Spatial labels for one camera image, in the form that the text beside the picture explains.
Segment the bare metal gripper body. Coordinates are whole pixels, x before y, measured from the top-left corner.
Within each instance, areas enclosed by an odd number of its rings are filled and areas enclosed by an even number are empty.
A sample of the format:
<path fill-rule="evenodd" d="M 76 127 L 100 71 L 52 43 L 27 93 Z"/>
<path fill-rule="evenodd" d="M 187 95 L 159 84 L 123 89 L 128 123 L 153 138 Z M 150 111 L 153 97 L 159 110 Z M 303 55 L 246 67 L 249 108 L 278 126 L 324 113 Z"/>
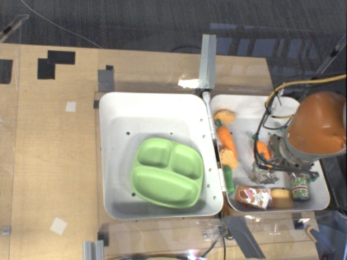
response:
<path fill-rule="evenodd" d="M 257 140 L 257 164 L 259 168 L 273 172 L 286 172 L 296 177 L 318 178 L 312 171 L 314 162 L 300 160 L 287 148 L 284 137 L 270 135 L 268 145 Z"/>

